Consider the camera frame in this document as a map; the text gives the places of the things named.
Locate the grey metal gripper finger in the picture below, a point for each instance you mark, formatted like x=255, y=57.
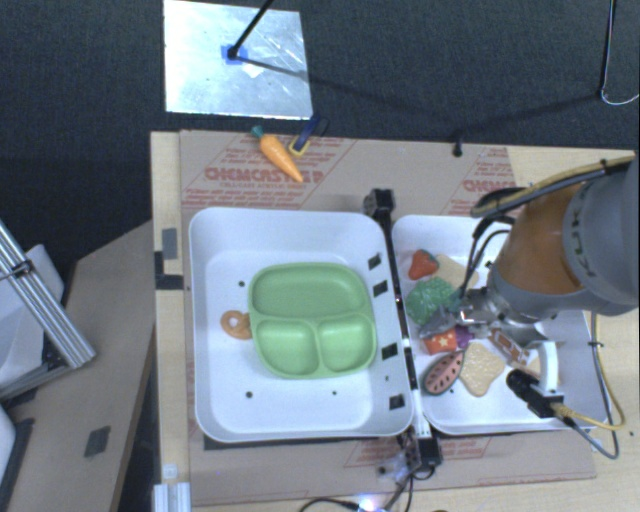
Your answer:
x=440, y=322

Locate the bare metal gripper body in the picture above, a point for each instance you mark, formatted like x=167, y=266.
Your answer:
x=481, y=306

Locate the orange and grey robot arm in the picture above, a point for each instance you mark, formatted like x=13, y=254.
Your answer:
x=550, y=240

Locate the red cube with yellow star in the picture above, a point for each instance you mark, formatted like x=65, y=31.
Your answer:
x=441, y=342

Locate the purple grapes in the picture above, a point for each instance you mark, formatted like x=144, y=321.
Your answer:
x=463, y=337

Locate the green broccoli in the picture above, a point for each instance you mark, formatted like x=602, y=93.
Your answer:
x=427, y=297

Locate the beige biscuit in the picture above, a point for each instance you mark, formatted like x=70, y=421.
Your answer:
x=455, y=272

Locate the red and white packet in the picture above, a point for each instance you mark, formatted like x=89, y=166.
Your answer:
x=510, y=346

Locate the watermelon slice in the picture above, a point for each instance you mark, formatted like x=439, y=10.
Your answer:
x=442, y=375

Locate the red strawberry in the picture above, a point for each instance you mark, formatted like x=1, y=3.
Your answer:
x=422, y=265

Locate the thin black and white rod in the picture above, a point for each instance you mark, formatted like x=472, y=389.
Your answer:
x=395, y=280

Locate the tan bread slice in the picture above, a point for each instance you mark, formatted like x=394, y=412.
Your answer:
x=481, y=370

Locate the white plastic tray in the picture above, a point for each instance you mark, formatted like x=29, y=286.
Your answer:
x=500, y=415
x=230, y=400

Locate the green divided plate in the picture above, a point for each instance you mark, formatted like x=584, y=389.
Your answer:
x=310, y=300

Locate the brown cardboard board red print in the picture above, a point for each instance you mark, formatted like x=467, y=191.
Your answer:
x=340, y=170

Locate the orange pretzel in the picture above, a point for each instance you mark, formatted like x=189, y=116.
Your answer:
x=234, y=327

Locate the orange carrot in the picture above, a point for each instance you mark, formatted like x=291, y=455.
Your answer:
x=280, y=156

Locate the black cylinder on white bracket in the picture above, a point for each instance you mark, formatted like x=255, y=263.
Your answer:
x=535, y=392

